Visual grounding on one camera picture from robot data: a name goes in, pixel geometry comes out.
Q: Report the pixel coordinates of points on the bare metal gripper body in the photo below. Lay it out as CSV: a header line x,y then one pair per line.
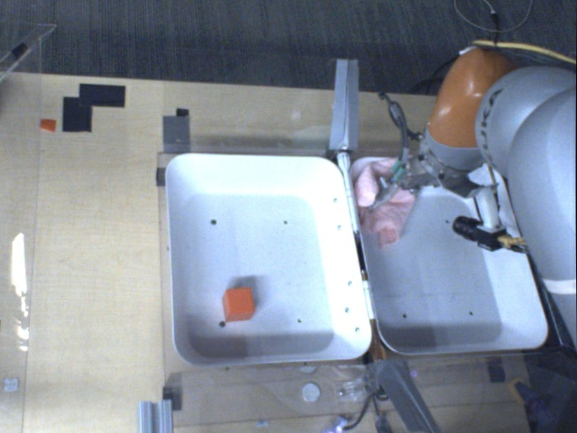
x,y
421,176

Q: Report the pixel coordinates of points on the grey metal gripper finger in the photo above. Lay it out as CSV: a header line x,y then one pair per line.
x,y
382,192
393,192

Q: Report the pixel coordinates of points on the pink soft toy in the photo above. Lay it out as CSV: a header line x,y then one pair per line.
x,y
383,219

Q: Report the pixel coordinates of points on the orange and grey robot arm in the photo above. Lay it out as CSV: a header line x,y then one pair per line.
x,y
532,151

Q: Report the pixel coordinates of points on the white plastic tray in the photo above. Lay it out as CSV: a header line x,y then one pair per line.
x,y
270,260
451,287

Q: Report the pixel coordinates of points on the red cube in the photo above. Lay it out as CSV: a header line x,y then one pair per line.
x,y
238,304

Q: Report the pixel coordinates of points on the round grey disc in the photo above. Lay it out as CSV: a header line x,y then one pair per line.
x,y
311,391

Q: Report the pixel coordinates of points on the black cylinder on white bracket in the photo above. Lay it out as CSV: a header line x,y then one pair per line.
x,y
469,229

